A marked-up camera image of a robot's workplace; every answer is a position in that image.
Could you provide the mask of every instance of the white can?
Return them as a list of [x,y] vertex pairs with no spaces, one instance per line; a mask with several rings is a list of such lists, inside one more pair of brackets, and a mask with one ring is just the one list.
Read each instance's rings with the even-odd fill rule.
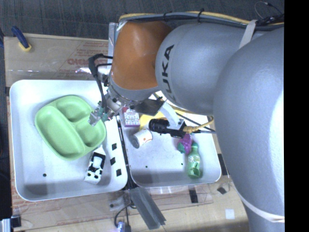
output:
[[140,130],[139,132],[130,136],[130,142],[137,149],[147,142],[153,139],[153,134],[147,128]]

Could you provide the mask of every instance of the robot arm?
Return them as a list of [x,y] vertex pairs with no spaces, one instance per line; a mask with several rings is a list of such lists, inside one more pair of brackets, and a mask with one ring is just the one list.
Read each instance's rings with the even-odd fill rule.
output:
[[[142,112],[161,90],[181,108],[214,116],[250,230],[284,231],[284,24],[257,27],[239,48],[242,21],[200,17],[199,23],[171,30],[159,21],[162,16],[151,18],[157,21],[126,22],[119,31],[106,95],[110,104]],[[161,107],[157,103],[150,105],[154,111]]]

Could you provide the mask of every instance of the gray floor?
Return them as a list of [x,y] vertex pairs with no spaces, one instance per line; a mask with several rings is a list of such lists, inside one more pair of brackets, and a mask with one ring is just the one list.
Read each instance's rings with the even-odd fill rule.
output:
[[[184,12],[204,8],[208,12],[251,20],[260,18],[254,7],[258,1],[267,1],[284,13],[284,0],[0,0],[0,27],[7,36],[13,35],[12,26],[18,26],[27,33],[107,39],[108,24],[117,22],[125,13]],[[261,3],[256,9],[262,17],[278,14],[273,7]],[[5,192],[0,196],[10,197],[6,181],[9,157],[4,64],[0,48],[0,192]],[[9,207],[0,203],[0,210]]]

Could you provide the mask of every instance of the green plate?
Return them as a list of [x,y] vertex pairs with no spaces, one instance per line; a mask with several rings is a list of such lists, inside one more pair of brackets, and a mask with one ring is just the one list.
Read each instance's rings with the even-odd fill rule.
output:
[[37,112],[35,126],[57,156],[75,160],[97,148],[106,137],[101,120],[94,127],[88,123],[92,111],[82,98],[64,96]]

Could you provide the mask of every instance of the green bottle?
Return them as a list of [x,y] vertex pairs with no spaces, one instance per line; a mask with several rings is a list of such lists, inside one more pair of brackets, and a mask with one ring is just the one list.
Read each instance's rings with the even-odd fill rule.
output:
[[198,153],[198,144],[192,143],[191,145],[191,153],[188,155],[188,175],[191,178],[199,178],[199,164],[200,164],[200,156]]

